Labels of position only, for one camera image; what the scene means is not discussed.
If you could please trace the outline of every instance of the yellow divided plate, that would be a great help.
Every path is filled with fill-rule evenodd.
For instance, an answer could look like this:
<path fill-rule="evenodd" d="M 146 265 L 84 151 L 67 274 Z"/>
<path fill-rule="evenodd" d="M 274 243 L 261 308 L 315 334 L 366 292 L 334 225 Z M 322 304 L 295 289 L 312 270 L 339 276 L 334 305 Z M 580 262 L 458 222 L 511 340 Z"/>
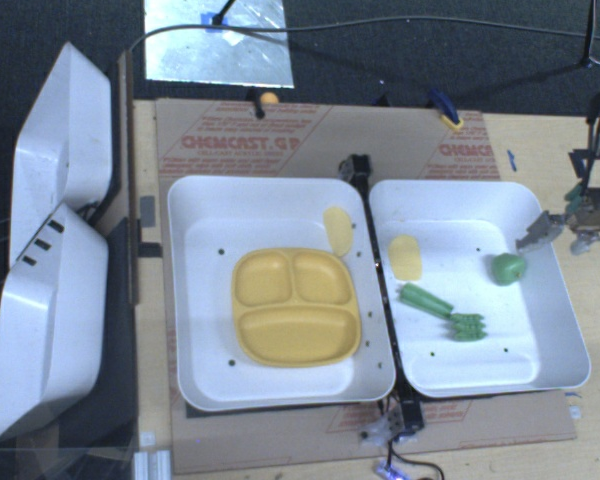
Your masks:
<path fill-rule="evenodd" d="M 244 352 L 270 366 L 335 363 L 360 344 L 360 312 L 347 267 L 317 249 L 260 249 L 231 282 L 233 322 Z"/>

